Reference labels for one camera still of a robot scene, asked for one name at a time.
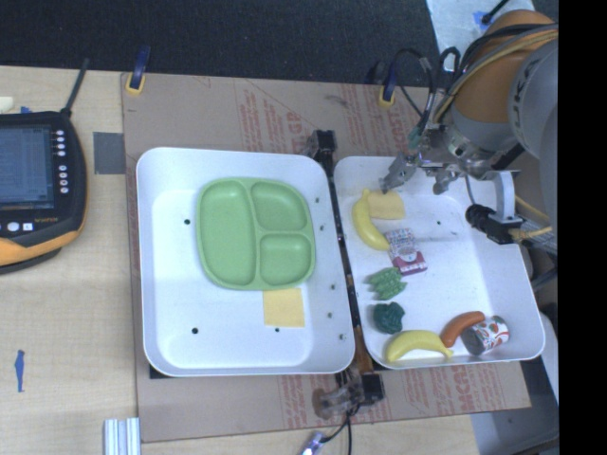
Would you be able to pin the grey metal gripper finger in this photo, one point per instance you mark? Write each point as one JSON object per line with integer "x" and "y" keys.
{"x": 394, "y": 173}
{"x": 443, "y": 183}

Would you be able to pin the black cylinder on white bracket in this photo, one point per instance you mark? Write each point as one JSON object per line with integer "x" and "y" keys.
{"x": 498, "y": 211}

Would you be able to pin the white plastic tray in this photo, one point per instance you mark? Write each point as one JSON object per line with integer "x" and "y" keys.
{"x": 474, "y": 273}
{"x": 189, "y": 301}

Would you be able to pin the thin black rod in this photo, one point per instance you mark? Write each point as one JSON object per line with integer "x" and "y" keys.
{"x": 342, "y": 249}

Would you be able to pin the yellow banana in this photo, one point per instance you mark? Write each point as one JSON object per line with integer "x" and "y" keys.
{"x": 415, "y": 344}
{"x": 367, "y": 228}

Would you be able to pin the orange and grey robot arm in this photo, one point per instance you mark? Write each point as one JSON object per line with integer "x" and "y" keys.
{"x": 493, "y": 88}

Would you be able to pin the brown cardboard board red print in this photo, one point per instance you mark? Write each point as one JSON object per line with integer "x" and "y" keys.
{"x": 265, "y": 112}

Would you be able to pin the green divided plate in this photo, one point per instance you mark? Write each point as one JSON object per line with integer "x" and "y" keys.
{"x": 237, "y": 235}

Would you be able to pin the red and white carton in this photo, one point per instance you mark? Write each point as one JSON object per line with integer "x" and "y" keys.
{"x": 405, "y": 251}

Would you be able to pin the orange sausage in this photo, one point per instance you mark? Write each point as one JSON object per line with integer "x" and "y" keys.
{"x": 460, "y": 327}

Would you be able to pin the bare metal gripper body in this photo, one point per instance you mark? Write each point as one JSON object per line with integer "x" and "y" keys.
{"x": 453, "y": 152}

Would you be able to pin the yellow cheese slice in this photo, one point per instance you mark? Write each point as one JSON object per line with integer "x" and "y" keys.
{"x": 284, "y": 308}

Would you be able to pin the red and white can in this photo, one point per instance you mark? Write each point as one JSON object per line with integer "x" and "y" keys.
{"x": 486, "y": 335}

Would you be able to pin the dark green broccoli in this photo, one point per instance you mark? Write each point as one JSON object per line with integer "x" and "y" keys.
{"x": 389, "y": 318}

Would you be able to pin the green pea pods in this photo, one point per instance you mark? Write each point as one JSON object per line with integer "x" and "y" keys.
{"x": 386, "y": 283}

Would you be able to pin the yellow bread slice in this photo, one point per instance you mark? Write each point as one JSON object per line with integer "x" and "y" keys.
{"x": 386, "y": 206}

